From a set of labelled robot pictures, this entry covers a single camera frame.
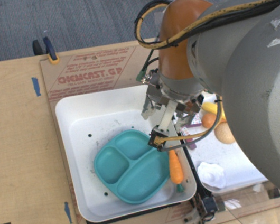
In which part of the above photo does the white crumpled cloth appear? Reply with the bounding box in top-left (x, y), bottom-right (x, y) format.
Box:
top-left (196, 158), bottom-right (228, 193)

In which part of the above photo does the teal divided plate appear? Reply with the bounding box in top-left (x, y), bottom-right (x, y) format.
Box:
top-left (88, 123), bottom-right (177, 211)

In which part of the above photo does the yellow banana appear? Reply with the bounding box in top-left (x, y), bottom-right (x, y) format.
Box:
top-left (201, 99), bottom-right (227, 126)

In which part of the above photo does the colourful printed packet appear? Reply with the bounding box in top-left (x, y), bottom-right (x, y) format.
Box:
top-left (188, 112), bottom-right (203, 127)

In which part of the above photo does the purple and white carton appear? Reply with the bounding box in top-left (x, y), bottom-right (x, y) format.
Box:
top-left (179, 123), bottom-right (199, 152)

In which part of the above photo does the orange carrot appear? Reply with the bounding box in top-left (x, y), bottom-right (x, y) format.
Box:
top-left (165, 147), bottom-right (188, 194)

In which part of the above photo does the orange ball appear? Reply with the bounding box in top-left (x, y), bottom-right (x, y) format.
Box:
top-left (200, 111), bottom-right (220, 130)

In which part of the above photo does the brown cardboard board, red print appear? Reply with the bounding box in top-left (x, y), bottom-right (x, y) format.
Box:
top-left (39, 17), bottom-right (280, 224)

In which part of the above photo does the black block with thin wires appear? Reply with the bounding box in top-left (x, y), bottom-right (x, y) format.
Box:
top-left (200, 194), bottom-right (219, 216)

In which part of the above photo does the tan bread bun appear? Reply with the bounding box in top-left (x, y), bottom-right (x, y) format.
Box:
top-left (212, 120), bottom-right (237, 147)

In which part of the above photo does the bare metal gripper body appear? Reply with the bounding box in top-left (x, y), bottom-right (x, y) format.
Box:
top-left (142, 62), bottom-right (207, 123)

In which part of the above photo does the white plastic tray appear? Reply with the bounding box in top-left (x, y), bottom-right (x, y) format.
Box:
top-left (176, 83), bottom-right (270, 198)
top-left (53, 77), bottom-right (201, 224)

